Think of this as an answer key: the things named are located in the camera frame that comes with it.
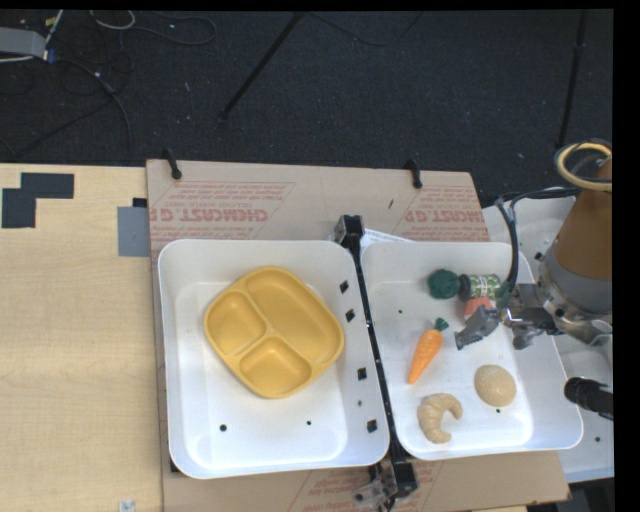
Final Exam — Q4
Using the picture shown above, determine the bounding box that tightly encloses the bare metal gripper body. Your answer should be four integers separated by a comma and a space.
504, 282, 614, 348

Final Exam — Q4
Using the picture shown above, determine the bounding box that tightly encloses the orange toy food piece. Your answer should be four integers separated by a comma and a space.
462, 296, 495, 322

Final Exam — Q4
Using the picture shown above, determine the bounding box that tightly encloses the green broccoli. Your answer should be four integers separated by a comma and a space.
426, 268, 463, 302

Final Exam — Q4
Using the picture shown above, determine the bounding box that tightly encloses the beige bread roll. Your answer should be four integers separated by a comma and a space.
473, 363, 518, 408

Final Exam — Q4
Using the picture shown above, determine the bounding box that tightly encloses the orange carrot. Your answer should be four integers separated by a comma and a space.
406, 316, 450, 386

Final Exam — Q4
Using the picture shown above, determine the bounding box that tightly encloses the beige croissant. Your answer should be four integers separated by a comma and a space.
416, 392, 465, 445

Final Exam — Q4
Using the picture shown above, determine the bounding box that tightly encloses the white plastic tray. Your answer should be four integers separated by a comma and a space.
360, 240, 585, 462
157, 238, 392, 481

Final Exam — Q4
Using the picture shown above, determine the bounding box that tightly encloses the thin black rod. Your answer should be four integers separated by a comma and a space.
345, 233, 407, 467

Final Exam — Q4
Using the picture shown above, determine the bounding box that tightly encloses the white printed paper sheet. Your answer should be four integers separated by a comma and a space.
361, 227, 417, 247

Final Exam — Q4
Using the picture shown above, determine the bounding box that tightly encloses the yellow divided plate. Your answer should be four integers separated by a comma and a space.
202, 265, 347, 400

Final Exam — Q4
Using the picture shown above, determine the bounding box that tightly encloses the brown cardboard board red print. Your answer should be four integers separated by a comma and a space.
145, 158, 572, 512

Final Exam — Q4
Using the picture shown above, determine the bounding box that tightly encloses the black cylinder on white bracket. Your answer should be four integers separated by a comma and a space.
563, 376, 614, 422

